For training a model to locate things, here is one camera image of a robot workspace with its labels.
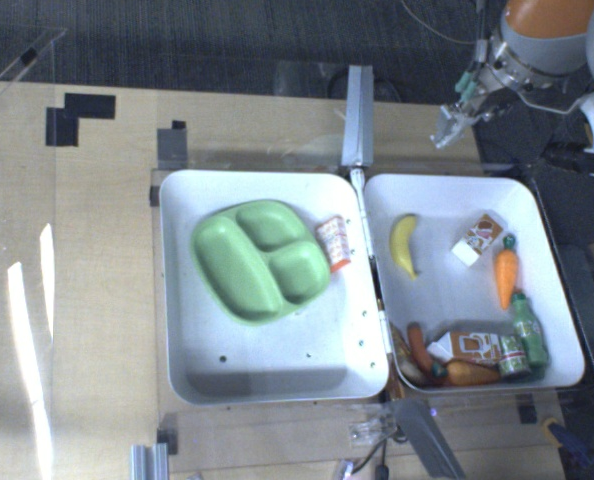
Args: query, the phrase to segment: toy bottle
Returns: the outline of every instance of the toy bottle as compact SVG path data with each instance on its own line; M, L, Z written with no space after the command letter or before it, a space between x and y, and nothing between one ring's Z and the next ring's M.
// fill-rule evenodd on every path
M523 293L514 293L512 305L515 308L513 327L515 333L521 338L528 364L531 368L542 368L548 363L548 352L544 348L541 325L528 305L528 300Z

